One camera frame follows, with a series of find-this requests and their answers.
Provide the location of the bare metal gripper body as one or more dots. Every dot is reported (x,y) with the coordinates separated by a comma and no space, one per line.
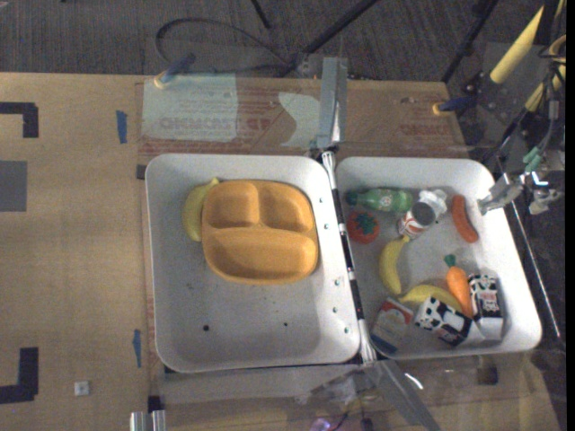
(550,169)

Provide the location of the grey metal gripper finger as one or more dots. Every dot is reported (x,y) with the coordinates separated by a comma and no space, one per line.
(544,198)
(501,194)

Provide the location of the orange sausage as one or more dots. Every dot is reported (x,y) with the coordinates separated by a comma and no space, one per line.
(464,220)

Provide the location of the red and white can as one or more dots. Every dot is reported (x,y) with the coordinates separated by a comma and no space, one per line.
(414,223)

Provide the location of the white plastic tray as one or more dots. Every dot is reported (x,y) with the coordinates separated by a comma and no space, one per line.
(427,258)
(251,321)

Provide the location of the orange carrot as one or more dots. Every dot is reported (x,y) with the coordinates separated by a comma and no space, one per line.
(459,285)

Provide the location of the cow print milk carton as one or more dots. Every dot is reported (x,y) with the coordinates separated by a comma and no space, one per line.
(486,303)
(442,321)

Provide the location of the green plastic bottle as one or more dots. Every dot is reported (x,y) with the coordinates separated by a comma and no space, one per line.
(386,200)

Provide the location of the yellow banana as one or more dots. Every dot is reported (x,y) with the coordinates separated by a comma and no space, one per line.
(391,263)
(427,293)
(192,216)

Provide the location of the brown cardboard board red print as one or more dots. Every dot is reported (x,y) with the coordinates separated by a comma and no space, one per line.
(382,119)

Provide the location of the red toy tomato green top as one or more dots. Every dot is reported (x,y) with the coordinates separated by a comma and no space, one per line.
(363,229)

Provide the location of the thin black and white rod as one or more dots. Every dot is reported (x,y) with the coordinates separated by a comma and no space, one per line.
(342,229)

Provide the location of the red and white carton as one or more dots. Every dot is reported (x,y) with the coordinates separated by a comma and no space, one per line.
(390,323)

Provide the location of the orange divided plate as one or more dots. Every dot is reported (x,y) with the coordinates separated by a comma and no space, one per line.
(260,249)

